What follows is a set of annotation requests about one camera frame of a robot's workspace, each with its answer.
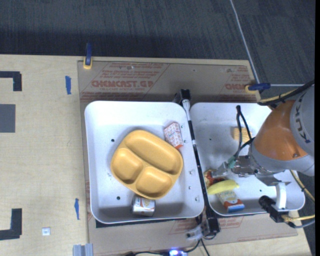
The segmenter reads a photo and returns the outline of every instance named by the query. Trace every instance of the white cable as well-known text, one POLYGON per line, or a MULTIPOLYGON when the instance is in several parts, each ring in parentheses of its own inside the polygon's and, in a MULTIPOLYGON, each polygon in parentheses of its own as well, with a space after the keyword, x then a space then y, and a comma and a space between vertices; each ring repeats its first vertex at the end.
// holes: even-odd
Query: white cable
POLYGON ((236 8, 234 6, 234 2, 232 0, 230 0, 230 3, 232 5, 232 9, 233 9, 233 12, 235 14, 236 22, 238 24, 238 27, 239 27, 239 30, 240 30, 240 33, 241 33, 241 36, 242 36, 242 40, 243 40, 243 43, 244 43, 244 47, 245 47, 246 53, 247 53, 247 55, 249 57, 249 62, 250 62, 251 67, 252 67, 254 78, 255 78, 257 84, 260 84, 260 80, 258 78, 254 62, 252 61, 252 58, 251 58, 251 55, 250 55, 250 52, 249 52, 249 49, 248 49, 248 46, 247 46, 246 39, 245 39, 244 33, 242 31, 241 25, 240 25, 240 21, 239 21, 239 18, 238 18, 238 14, 237 14, 236 8))

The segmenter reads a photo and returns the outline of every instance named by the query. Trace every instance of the black corner marker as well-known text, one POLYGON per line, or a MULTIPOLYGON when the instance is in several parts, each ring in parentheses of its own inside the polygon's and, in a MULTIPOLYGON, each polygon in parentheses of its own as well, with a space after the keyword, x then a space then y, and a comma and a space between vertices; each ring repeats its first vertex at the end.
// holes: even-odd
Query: black corner marker
POLYGON ((19 71, 0 71, 0 78, 12 78, 13 79, 13 91, 22 91, 22 79, 19 71))
POLYGON ((11 209, 10 229, 0 230, 0 240, 18 239, 22 235, 22 209, 11 209))

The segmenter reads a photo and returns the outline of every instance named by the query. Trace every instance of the white square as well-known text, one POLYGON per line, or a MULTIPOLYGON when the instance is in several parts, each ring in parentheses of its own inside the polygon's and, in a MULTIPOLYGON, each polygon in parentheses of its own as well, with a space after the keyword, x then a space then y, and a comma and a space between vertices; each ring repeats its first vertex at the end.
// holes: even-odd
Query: white square
POLYGON ((50 227, 43 227, 42 228, 42 235, 43 236, 50 236, 51 231, 50 231, 50 227))

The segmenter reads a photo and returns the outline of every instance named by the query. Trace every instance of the gray square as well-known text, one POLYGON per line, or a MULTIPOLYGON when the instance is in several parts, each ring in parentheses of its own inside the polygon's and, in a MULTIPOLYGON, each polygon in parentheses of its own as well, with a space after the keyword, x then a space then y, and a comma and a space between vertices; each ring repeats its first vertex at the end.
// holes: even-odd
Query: gray square
POLYGON ((0 104, 0 133, 16 132, 16 105, 0 104))

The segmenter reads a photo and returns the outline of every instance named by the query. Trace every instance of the blue tape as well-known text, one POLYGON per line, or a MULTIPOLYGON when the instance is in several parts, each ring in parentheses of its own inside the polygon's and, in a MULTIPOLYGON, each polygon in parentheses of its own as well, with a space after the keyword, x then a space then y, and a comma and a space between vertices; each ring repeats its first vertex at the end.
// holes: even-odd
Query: blue tape
POLYGON ((75 199, 74 209, 75 209, 75 213, 76 213, 76 219, 80 220, 80 218, 79 218, 79 199, 78 198, 75 199))
POLYGON ((65 88, 66 88, 66 93, 69 95, 71 94, 71 77, 70 76, 65 76, 65 88))

